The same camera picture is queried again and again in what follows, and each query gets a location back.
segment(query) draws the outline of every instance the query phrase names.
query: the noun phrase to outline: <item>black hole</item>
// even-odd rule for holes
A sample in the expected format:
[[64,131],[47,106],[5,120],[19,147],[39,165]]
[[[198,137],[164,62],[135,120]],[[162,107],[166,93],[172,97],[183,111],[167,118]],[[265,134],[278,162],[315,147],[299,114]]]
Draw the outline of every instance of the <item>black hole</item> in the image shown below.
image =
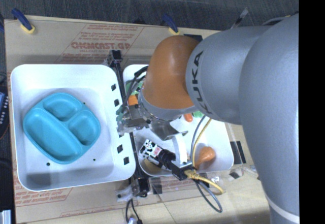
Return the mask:
[[119,145],[118,147],[117,147],[117,152],[118,153],[121,153],[123,151],[123,146],[122,145]]
[[124,158],[124,165],[127,165],[130,162],[130,160],[128,159],[128,157]]

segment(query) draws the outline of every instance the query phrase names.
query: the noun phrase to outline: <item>white stripe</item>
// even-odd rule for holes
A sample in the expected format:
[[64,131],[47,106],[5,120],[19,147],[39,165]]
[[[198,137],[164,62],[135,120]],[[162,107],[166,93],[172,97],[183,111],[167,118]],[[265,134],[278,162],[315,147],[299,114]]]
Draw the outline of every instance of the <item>white stripe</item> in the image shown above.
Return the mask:
[[266,199],[268,200],[270,206],[282,217],[286,218],[287,220],[290,220],[293,223],[300,224],[300,217],[296,216],[290,212],[287,212],[283,209],[281,209],[278,205],[276,205],[271,199],[265,194]]

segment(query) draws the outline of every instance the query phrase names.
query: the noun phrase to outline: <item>blue dish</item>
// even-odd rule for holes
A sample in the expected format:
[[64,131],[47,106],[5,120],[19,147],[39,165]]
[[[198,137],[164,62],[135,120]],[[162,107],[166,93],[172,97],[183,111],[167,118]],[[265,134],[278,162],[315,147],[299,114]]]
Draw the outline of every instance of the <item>blue dish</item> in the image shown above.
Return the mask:
[[34,146],[59,164],[80,158],[101,133],[99,120],[74,96],[47,96],[26,114],[24,132]]

